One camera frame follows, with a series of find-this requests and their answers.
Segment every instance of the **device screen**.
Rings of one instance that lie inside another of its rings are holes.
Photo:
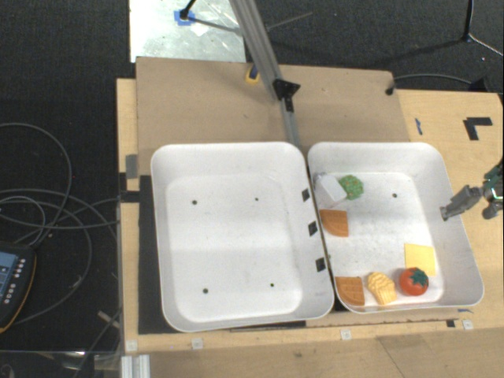
[[[0,252],[0,298],[4,295],[16,262],[16,255]]]

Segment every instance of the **yellow square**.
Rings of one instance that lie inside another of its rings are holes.
[[[434,248],[432,246],[404,244],[406,268],[422,269],[427,276],[435,276]]]

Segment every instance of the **black carpet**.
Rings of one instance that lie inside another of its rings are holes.
[[[266,24],[313,15],[271,30],[279,62],[387,69],[396,76],[442,73],[485,77],[502,91],[502,57],[460,41],[468,0],[257,0]],[[472,33],[502,51],[504,0],[476,0]],[[128,0],[0,0],[0,123],[27,122],[53,133],[73,165],[72,194],[87,202],[117,196],[115,80],[133,77],[128,54]],[[400,87],[465,91],[442,79],[412,79]],[[65,189],[65,163],[47,138],[0,129],[0,190]],[[57,203],[51,196],[39,200]],[[101,211],[115,218],[115,205]],[[18,209],[24,220],[33,209]],[[83,215],[83,222],[99,222]],[[27,230],[0,221],[0,240]],[[105,326],[102,310],[118,307],[117,252],[110,233],[90,231],[91,273],[64,305],[11,327],[0,350],[77,350]],[[39,249],[35,284],[20,318],[50,306],[80,278],[87,244],[82,232],[54,233]],[[98,344],[108,350],[113,328]]]

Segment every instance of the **wooden table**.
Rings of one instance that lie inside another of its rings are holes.
[[[126,172],[126,157],[138,153],[135,93],[135,80],[118,80],[120,172]],[[430,143],[440,151],[454,191],[466,184],[481,184],[483,174],[502,156],[502,104],[498,96],[395,93],[409,138]],[[466,117],[490,117],[493,126],[478,127],[480,139],[471,141],[463,124]],[[421,123],[422,135],[416,120]],[[139,189],[134,177],[127,184],[129,191]],[[462,216],[485,285],[483,301],[470,309],[397,312],[393,317],[345,313],[328,320],[324,327],[314,321],[307,328],[289,330],[139,335],[139,205],[122,203],[125,350],[127,354],[152,354],[153,377],[166,376],[167,369],[170,377],[335,376],[335,371],[341,376],[419,376],[419,371],[426,376],[471,376],[476,371],[481,376],[504,376],[500,358],[504,349],[502,214],[484,220],[483,208],[482,201]],[[449,328],[446,320],[454,321],[454,328]],[[463,320],[470,320],[474,330],[465,331]],[[342,330],[350,330],[353,339],[342,341]],[[193,339],[202,339],[204,350],[192,350]]]

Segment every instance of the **red tomato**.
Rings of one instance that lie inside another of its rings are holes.
[[[401,273],[399,285],[408,295],[422,295],[428,289],[428,277],[419,268],[409,268]]]

